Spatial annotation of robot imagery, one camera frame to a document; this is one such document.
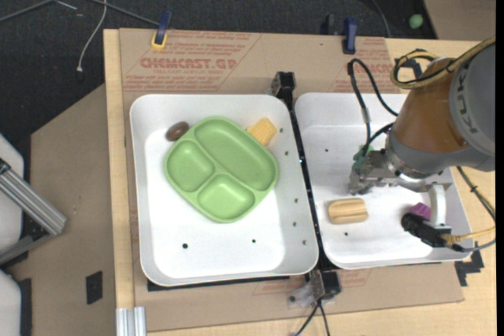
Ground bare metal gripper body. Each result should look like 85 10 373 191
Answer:
348 150 431 197

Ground tan bread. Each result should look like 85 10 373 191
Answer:
326 197 370 226

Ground white plastic tray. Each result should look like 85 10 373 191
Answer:
293 91 475 271
128 93 321 287

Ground purple grapes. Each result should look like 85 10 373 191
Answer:
409 202 433 221

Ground thin black rod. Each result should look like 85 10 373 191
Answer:
288 105 328 269

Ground green divided plate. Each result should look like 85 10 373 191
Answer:
163 116 281 225

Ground brown cardboard board, red print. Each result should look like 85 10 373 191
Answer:
117 27 466 332

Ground brown doughnut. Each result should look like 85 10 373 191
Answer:
165 120 191 142

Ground black cylinder on white bracket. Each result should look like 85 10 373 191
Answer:
400 183 454 249

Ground black block with thin wires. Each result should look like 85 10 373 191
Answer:
270 70 297 100
306 269 342 301

